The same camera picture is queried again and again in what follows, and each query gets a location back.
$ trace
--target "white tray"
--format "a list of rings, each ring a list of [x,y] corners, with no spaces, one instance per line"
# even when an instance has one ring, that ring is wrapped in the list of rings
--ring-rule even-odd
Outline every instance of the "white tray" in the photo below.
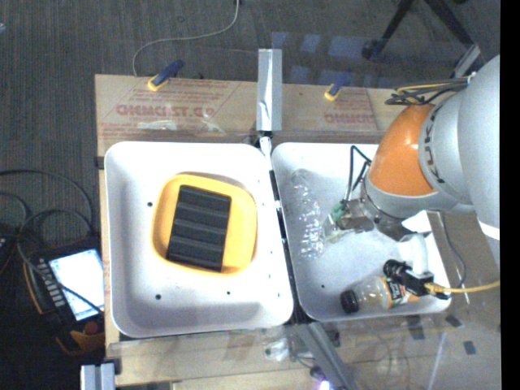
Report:
[[[367,157],[372,158],[377,145],[356,145]],[[347,315],[340,305],[340,294],[352,283],[369,274],[383,274],[383,264],[389,258],[405,260],[394,240],[373,230],[362,234],[347,234],[335,244],[326,244],[318,258],[303,258],[298,254],[295,232],[298,211],[293,195],[291,175],[295,170],[307,170],[311,193],[317,199],[325,219],[331,208],[343,198],[350,167],[348,144],[283,143],[273,151],[273,167],[279,186],[279,195],[287,228],[289,252],[294,269],[298,300],[303,310],[320,322],[391,315],[425,314],[439,312],[449,306],[431,296],[419,301],[392,308],[379,314],[363,313]],[[354,180],[361,170],[363,160],[354,158]],[[358,190],[352,198],[358,197]],[[440,258],[433,235],[426,238],[428,269],[435,275],[435,282],[449,285],[444,264]]]
[[[207,174],[245,188],[256,202],[252,262],[229,277],[172,267],[151,244],[154,204],[179,173]],[[121,142],[105,157],[112,316],[134,338],[274,327],[293,296],[268,166],[250,145]]]

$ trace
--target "plastic water bottle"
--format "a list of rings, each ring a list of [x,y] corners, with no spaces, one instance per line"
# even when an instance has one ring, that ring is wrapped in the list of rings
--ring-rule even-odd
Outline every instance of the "plastic water bottle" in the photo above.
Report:
[[[316,258],[323,254],[324,233],[319,203],[310,189],[308,171],[298,169],[291,175],[292,201],[297,210],[294,235],[297,252],[304,258]]]
[[[408,292],[404,286],[384,276],[369,276],[355,283],[340,295],[341,306],[346,314],[383,313],[419,297]]]

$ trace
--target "black bottle cap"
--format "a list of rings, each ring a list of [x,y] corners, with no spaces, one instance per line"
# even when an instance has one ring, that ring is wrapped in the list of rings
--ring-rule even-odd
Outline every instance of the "black bottle cap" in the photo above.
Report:
[[[345,290],[340,295],[341,307],[347,314],[354,314],[359,311],[358,299],[353,290]]]

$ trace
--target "yellow and black object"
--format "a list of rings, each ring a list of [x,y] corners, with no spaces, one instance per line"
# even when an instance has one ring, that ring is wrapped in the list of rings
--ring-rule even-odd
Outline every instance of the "yellow and black object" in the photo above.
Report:
[[[179,174],[162,189],[152,241],[168,264],[230,275],[251,262],[256,232],[256,204],[247,191],[215,178]]]
[[[50,261],[86,250],[99,253],[99,249],[99,239],[87,237],[56,249],[31,253],[28,260],[38,272],[24,264],[24,277],[34,305],[45,320],[49,333],[70,356],[90,353],[104,346],[104,316],[102,312],[96,312],[87,318],[76,319],[64,291],[53,281],[56,278]]]

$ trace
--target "blue and yellow clamp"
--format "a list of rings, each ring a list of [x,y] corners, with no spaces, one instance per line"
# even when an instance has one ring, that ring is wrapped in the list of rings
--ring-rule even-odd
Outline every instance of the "blue and yellow clamp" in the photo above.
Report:
[[[330,87],[327,88],[327,91],[325,91],[325,98],[328,101],[334,101],[338,98],[338,95],[340,94],[341,87],[344,85],[345,81],[350,77],[350,74],[348,72],[344,72],[340,75],[340,77],[336,80],[334,84],[331,84]]]
[[[184,62],[182,62],[180,59],[177,59],[174,63],[168,65],[166,68],[160,71],[156,76],[152,76],[148,80],[148,88],[152,91],[158,91],[167,84],[168,78],[177,76],[177,72],[179,72],[183,66]]]

